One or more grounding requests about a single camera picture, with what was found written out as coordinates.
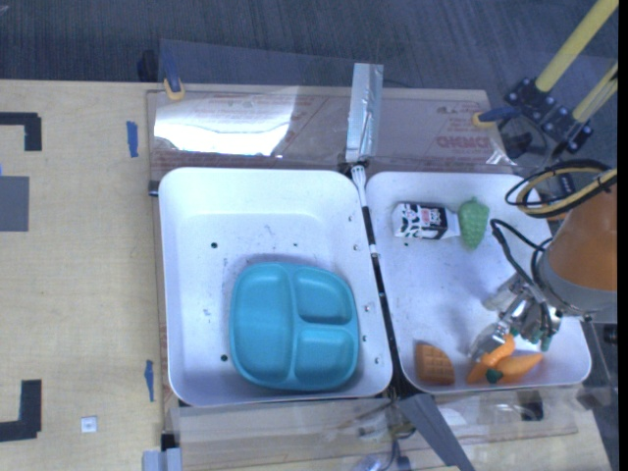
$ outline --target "teal divided plate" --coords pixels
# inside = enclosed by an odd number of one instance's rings
[[[329,391],[357,365],[353,293],[317,267],[266,262],[244,269],[235,281],[229,327],[234,365],[258,386]]]

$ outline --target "blue tape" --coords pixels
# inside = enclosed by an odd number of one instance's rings
[[[478,116],[480,122],[496,122],[502,119],[514,119],[521,115],[521,110],[511,106],[501,106]]]
[[[131,157],[139,157],[137,153],[137,124],[135,122],[127,121],[127,143]]]
[[[179,70],[177,69],[177,62],[172,53],[168,49],[161,51],[162,70],[170,90],[173,92],[181,92],[181,84],[179,83]]]
[[[153,362],[150,359],[146,360],[146,368],[144,368],[144,379],[146,379],[146,386],[148,387],[148,396],[150,402],[155,400],[155,391],[153,390]]]

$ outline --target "wooden table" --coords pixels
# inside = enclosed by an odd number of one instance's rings
[[[0,126],[3,176],[29,177],[26,233],[0,233],[0,421],[42,382],[36,439],[0,443],[3,469],[139,469],[164,427],[146,94],[157,84],[0,80],[0,111],[36,112],[43,149]],[[137,124],[131,157],[127,122]],[[154,367],[154,400],[144,377]],[[83,417],[97,431],[82,432]],[[609,469],[591,412],[561,437],[465,445],[478,469]],[[416,469],[442,466],[412,450]],[[328,459],[264,469],[339,469]]]

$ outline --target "gray carpet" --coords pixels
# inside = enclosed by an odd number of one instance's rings
[[[347,83],[338,68],[374,62],[384,64],[386,85],[484,89],[499,106],[543,70],[596,1],[0,0],[8,6],[0,78],[138,81],[142,53],[178,41],[205,47],[212,65],[201,62],[184,81],[274,79],[286,66],[269,61],[275,51],[313,57],[317,75],[306,83]],[[618,35],[615,12],[552,90],[561,104],[575,107],[614,64]],[[593,137],[567,157],[616,166],[617,117],[615,95],[591,119]]]

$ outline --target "clear plastic panel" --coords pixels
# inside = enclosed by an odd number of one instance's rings
[[[399,80],[409,51],[375,55],[384,88],[369,173],[510,168],[497,126],[472,121],[491,108],[487,93],[407,88],[418,80]],[[356,61],[173,40],[161,53],[161,80],[175,75],[184,96],[148,95],[152,180],[182,166],[345,166]]]
[[[485,444],[536,439],[539,454],[547,455],[557,451],[549,437],[577,434],[585,413],[578,395],[576,389],[481,392],[438,396],[435,402],[472,464],[496,469],[504,454]],[[443,466],[422,435],[440,425],[426,420],[424,426],[413,426],[397,402],[385,397],[176,407],[167,414],[167,426],[186,465],[199,469],[295,463],[288,468],[350,470],[363,469],[359,466],[367,462],[380,464],[372,469],[388,463],[396,469],[402,455],[412,469]],[[522,457],[515,451],[508,458],[517,455]],[[560,459],[550,459],[546,469],[561,469]]]

